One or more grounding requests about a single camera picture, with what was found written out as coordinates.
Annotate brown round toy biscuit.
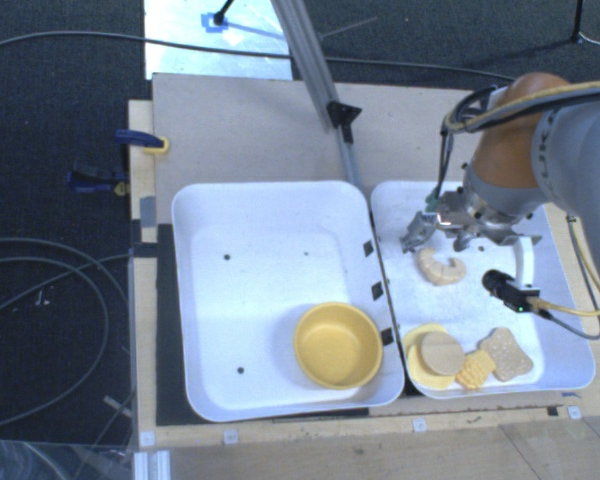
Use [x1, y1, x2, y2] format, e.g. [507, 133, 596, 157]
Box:
[419, 330, 466, 377]

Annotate white plastic tray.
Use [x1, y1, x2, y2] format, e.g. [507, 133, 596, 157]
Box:
[171, 180, 407, 424]
[369, 180, 597, 401]

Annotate black cylinder on white bracket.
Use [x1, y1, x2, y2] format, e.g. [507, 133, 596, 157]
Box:
[481, 235, 544, 315]

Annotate pale wood board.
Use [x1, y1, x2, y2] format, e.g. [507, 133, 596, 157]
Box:
[128, 72, 600, 449]

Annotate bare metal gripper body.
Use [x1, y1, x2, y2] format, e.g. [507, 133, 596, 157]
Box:
[431, 190, 542, 247]

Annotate yellow toy corn piece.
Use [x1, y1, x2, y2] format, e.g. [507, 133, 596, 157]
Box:
[454, 349, 497, 391]

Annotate yellow bowl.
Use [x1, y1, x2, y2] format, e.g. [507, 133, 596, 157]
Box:
[293, 301, 384, 391]

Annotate beige toy croissant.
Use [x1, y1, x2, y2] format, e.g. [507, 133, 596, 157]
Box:
[416, 246, 468, 287]

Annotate brown toy bread slice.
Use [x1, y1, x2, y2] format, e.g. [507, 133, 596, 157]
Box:
[476, 326, 535, 383]

